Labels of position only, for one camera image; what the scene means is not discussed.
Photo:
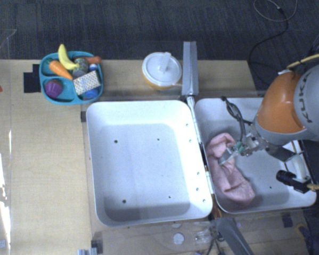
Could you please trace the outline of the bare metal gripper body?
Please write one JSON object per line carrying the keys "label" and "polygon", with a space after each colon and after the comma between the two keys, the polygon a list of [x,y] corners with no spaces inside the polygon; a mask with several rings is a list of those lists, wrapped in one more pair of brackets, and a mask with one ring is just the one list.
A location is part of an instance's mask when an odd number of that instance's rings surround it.
{"label": "bare metal gripper body", "polygon": [[241,144],[240,154],[242,156],[250,156],[256,151],[263,150],[265,148],[265,142],[259,136],[254,134],[248,134]]}

